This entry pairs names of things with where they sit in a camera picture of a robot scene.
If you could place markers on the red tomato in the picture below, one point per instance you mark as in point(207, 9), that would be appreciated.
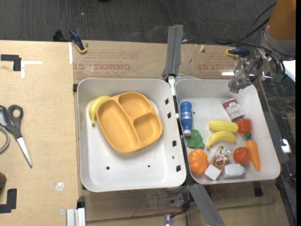
point(241, 155)

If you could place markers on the red bell pepper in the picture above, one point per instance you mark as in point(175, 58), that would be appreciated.
point(244, 125)

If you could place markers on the green lettuce leaf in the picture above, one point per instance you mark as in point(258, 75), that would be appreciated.
point(195, 140)

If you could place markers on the brown and white carton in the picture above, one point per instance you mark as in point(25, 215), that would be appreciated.
point(219, 160)

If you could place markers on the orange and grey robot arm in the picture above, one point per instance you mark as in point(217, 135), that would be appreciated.
point(282, 13)

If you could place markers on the blue bottle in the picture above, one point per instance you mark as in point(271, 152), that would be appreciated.
point(185, 108)

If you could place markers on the red and white carton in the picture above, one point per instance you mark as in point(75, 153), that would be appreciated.
point(232, 109)

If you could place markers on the yellow banana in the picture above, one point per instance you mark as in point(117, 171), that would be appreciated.
point(223, 136)
point(93, 109)

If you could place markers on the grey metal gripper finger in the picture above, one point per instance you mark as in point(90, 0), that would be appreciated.
point(244, 82)
point(233, 86)

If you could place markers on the orange divided plate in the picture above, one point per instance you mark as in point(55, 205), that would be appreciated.
point(113, 126)

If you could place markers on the yellow corn cob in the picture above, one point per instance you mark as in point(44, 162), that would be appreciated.
point(223, 126)

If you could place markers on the orange carrot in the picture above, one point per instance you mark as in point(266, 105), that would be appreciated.
point(253, 150)

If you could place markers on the brown rounded object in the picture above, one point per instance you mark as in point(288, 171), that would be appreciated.
point(2, 182)

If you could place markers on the orange pumpkin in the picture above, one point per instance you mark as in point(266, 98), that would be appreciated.
point(198, 162)

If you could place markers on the brown cardboard board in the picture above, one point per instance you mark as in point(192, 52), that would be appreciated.
point(105, 63)

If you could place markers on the white plastic tray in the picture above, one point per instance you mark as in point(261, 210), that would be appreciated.
point(207, 95)
point(131, 168)

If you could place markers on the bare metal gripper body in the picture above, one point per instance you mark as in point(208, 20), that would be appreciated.
point(249, 66)

